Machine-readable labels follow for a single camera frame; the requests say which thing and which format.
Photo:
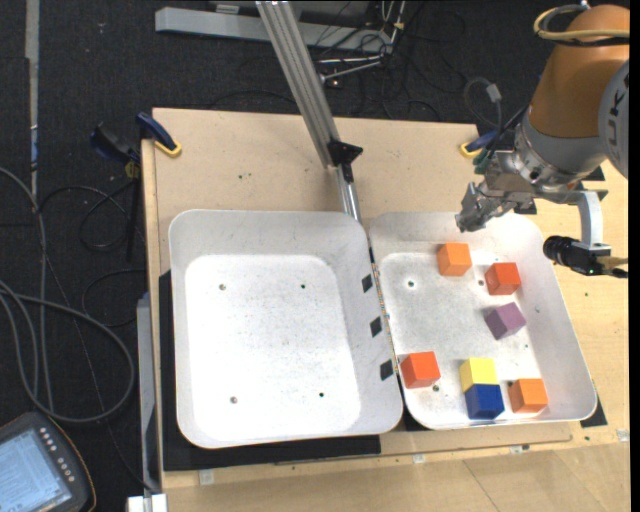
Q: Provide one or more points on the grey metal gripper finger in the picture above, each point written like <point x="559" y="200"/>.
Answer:
<point x="467" y="215"/>
<point x="492" y="209"/>

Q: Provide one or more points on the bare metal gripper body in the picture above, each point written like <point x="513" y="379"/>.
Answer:
<point x="510" y="182"/>

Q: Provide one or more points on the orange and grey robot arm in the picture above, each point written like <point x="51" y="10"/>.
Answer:
<point x="575" y="90"/>

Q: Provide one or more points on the orange cube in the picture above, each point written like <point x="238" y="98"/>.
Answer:
<point x="528" y="396"/>
<point x="454" y="260"/>

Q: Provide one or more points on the red-orange cube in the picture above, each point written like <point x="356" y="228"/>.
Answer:
<point x="502" y="278"/>
<point x="420" y="370"/>

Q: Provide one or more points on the white plastic tray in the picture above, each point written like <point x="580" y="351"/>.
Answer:
<point x="270" y="340"/>
<point x="440" y="320"/>

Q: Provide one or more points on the purple cube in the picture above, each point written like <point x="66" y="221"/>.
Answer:
<point x="505" y="321"/>

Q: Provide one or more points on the yellow cube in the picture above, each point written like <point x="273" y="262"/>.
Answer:
<point x="478" y="372"/>

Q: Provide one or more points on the blue cube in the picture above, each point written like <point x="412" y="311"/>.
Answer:
<point x="484" y="402"/>

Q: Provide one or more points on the pale wood board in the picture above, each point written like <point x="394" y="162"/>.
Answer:
<point x="260" y="165"/>

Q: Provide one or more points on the black cylinder on white bracket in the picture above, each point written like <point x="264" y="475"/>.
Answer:
<point x="585" y="257"/>

